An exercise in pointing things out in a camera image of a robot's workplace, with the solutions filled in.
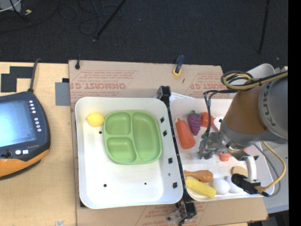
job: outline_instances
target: black carpet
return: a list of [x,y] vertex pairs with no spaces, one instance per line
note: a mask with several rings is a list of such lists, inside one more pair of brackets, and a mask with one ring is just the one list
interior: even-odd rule
[[0,61],[82,60],[221,65],[224,72],[288,65],[288,0],[22,0],[0,12]]

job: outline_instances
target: white cable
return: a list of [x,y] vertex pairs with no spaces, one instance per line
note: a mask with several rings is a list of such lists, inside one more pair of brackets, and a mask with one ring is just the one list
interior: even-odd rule
[[[16,2],[16,3],[14,4],[14,7],[16,7],[16,5],[18,5],[21,1],[22,1],[22,0],[19,0],[18,2]],[[2,10],[0,10],[0,12],[7,11],[7,10],[9,10],[9,9],[11,9],[11,8],[13,8],[13,7],[11,6],[11,7],[9,7],[9,8],[2,9]]]

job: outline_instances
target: toy egg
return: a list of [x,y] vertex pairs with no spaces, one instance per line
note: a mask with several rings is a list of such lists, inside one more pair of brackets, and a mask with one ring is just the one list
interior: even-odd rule
[[229,186],[230,186],[230,189],[229,189],[230,193],[238,194],[243,191],[242,188],[240,188],[240,187],[236,186],[234,183],[232,183],[231,176],[227,176],[227,182],[229,183]]
[[229,183],[221,178],[215,178],[212,182],[212,187],[216,190],[216,194],[225,195],[229,192]]

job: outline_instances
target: lemon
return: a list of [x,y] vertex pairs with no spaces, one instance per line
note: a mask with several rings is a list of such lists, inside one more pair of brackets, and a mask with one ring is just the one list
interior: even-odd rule
[[87,116],[87,121],[90,126],[98,127],[103,124],[104,116],[99,112],[92,112]]

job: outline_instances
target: white tray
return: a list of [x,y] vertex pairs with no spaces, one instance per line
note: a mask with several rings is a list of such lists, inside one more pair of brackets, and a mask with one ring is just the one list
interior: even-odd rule
[[[124,165],[107,155],[103,125],[91,127],[91,112],[104,116],[118,110],[144,110],[158,122],[162,155],[152,163]],[[165,104],[154,98],[85,97],[75,106],[79,157],[79,195],[89,208],[176,203],[183,186]]]
[[[224,117],[228,108],[231,104],[231,99],[211,99],[211,115],[216,117]],[[221,161],[218,155],[214,155],[211,159],[199,159],[198,151],[199,144],[201,141],[201,135],[205,132],[206,128],[201,127],[200,132],[197,136],[194,136],[196,145],[191,149],[182,149],[178,134],[176,131],[175,123],[177,119],[185,120],[187,123],[187,116],[194,110],[196,113],[207,112],[207,107],[204,99],[176,99],[170,105],[170,110],[172,114],[172,119],[174,123],[175,136],[179,148],[179,154],[182,162],[183,170],[187,171],[197,171],[197,170],[209,170],[213,173],[214,178],[223,178],[231,175],[231,169],[234,166],[242,166],[245,169],[246,163],[244,161],[237,161],[234,157],[229,158],[229,161]],[[218,131],[215,126],[211,127],[211,131]],[[252,155],[259,155],[259,158],[255,161],[257,168],[257,178],[260,180],[262,186],[269,185],[273,179],[267,165],[266,159],[258,151],[255,146],[250,146],[246,149],[246,153]],[[208,198],[197,194],[190,189],[187,189],[189,195],[196,201],[211,201],[220,199],[230,199],[230,198],[244,198],[244,197],[258,197],[259,194],[247,194],[242,191],[238,194],[227,193],[225,195],[216,195],[213,198]],[[272,194],[274,187],[269,188],[266,192]]]

